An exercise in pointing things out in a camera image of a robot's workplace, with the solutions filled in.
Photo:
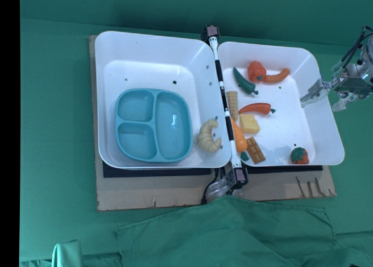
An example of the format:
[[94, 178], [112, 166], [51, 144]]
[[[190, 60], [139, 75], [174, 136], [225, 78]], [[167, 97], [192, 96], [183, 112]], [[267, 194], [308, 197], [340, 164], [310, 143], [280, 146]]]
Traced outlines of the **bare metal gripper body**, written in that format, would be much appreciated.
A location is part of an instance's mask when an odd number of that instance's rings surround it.
[[354, 93], [366, 97], [372, 93], [372, 38], [365, 44], [359, 43], [352, 55], [357, 49], [361, 50], [359, 59], [341, 64], [333, 74], [333, 90], [343, 95]]

